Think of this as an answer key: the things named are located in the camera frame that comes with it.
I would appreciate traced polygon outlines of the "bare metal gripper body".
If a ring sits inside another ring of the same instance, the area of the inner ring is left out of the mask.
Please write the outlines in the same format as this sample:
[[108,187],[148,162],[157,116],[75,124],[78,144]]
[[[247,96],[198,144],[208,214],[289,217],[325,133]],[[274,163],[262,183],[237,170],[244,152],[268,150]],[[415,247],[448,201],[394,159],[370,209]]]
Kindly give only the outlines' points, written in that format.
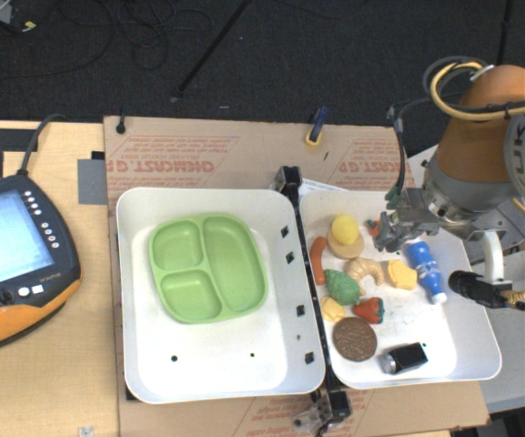
[[391,234],[397,240],[435,236],[440,229],[464,239],[477,232],[477,214],[455,204],[435,188],[405,188],[391,215]]

